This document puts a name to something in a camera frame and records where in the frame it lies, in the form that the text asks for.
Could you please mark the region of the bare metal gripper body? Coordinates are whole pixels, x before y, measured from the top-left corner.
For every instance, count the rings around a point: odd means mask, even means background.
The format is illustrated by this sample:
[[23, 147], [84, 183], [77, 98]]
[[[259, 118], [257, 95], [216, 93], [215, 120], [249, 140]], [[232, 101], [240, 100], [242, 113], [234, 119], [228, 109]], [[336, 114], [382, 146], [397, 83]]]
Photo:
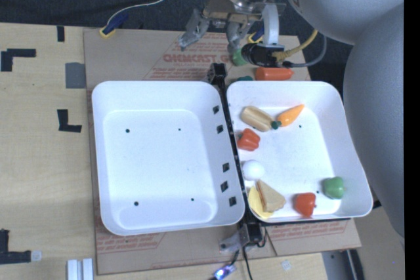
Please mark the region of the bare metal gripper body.
[[277, 15], [283, 14], [286, 4], [279, 0], [208, 0], [203, 15], [225, 22], [254, 22], [263, 19], [263, 10], [273, 6]]

